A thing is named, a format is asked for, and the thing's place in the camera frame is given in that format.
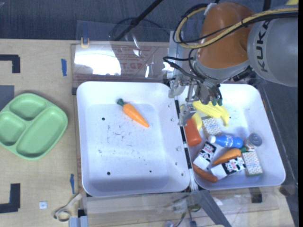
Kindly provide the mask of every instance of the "plastic bottle cap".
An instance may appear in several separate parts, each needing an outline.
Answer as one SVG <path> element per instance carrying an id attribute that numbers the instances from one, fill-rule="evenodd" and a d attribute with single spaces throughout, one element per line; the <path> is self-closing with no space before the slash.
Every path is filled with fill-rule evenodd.
<path id="1" fill-rule="evenodd" d="M 256 133 L 250 134 L 248 136 L 248 139 L 249 139 L 250 143 L 252 143 L 254 146 L 262 145 L 262 138 Z"/>
<path id="2" fill-rule="evenodd" d="M 215 143 L 216 142 L 216 137 L 214 135 L 210 135 L 208 136 L 208 141 L 211 143 Z"/>

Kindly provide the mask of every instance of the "small carton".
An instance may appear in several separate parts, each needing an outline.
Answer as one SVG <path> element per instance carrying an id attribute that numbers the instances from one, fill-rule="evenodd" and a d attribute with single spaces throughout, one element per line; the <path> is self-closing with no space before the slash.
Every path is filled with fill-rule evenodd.
<path id="1" fill-rule="evenodd" d="M 245 162 L 242 157 L 231 159 L 228 162 L 219 164 L 212 167 L 210 170 L 213 175 L 218 177 L 218 180 L 232 175 L 236 172 L 244 170 L 246 168 Z"/>
<path id="2" fill-rule="evenodd" d="M 210 135 L 220 135 L 222 133 L 215 118 L 203 119 L 202 123 L 202 128 L 206 137 Z"/>
<path id="3" fill-rule="evenodd" d="M 263 173 L 257 153 L 252 152 L 243 152 L 243 160 L 246 165 L 245 173 L 247 176 L 256 176 Z"/>
<path id="4" fill-rule="evenodd" d="M 214 157 L 216 150 L 216 146 L 206 141 L 193 163 L 202 170 L 207 169 Z"/>

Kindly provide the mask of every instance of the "orange carrot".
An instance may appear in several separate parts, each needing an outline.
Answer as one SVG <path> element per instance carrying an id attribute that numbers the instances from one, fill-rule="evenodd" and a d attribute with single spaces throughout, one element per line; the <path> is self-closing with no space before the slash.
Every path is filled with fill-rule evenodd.
<path id="1" fill-rule="evenodd" d="M 238 148 L 231 148 L 228 151 L 224 152 L 221 156 L 219 156 L 214 162 L 213 165 L 218 165 L 221 163 L 228 162 L 231 159 L 237 158 L 241 156 L 241 150 Z"/>
<path id="2" fill-rule="evenodd" d="M 216 183 L 218 181 L 218 177 L 215 175 L 212 175 L 204 170 L 202 170 L 200 167 L 196 166 L 194 163 L 193 170 L 195 173 L 197 173 L 200 177 L 202 177 L 204 180 L 207 180 L 212 183 Z"/>
<path id="3" fill-rule="evenodd" d="M 123 112 L 126 113 L 131 119 L 137 121 L 147 128 L 149 127 L 149 124 L 132 104 L 125 103 L 121 98 L 117 101 L 117 104 L 123 107 Z"/>

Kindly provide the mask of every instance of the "yellow banana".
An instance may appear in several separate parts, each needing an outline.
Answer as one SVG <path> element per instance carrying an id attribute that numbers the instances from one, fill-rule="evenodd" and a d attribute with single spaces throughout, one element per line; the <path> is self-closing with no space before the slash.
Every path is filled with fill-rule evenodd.
<path id="1" fill-rule="evenodd" d="M 218 104 L 216 104 L 216 106 L 213 106 L 212 102 L 209 102 L 207 105 L 204 105 L 203 103 L 201 103 L 201 101 L 194 101 L 193 106 L 196 110 L 199 110 L 210 117 L 221 117 L 225 126 L 228 127 L 230 115 L 223 105 L 219 106 Z"/>
<path id="2" fill-rule="evenodd" d="M 229 115 L 227 109 L 223 105 L 219 106 L 218 104 L 216 104 L 215 107 L 217 109 L 219 109 L 219 111 L 221 112 L 221 118 L 223 119 L 225 126 L 228 127 L 228 121 L 229 121 L 230 115 Z"/>
<path id="3" fill-rule="evenodd" d="M 199 131 L 202 128 L 203 124 L 200 114 L 198 112 L 195 112 L 192 116 L 192 119 L 194 120 L 197 130 Z"/>
<path id="4" fill-rule="evenodd" d="M 210 117 L 220 118 L 221 116 L 221 111 L 218 108 L 214 107 L 212 102 L 209 102 L 208 104 L 205 105 L 201 103 L 200 100 L 194 101 L 193 106 L 196 110 L 199 110 Z"/>

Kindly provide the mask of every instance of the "green divided plate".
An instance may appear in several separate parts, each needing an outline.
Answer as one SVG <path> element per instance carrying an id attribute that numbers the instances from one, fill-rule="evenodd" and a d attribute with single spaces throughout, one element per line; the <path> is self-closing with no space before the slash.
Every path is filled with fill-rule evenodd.
<path id="1" fill-rule="evenodd" d="M 24 93 L 0 111 L 0 145 L 16 155 L 36 160 L 58 142 L 68 123 L 65 112 L 45 98 Z"/>

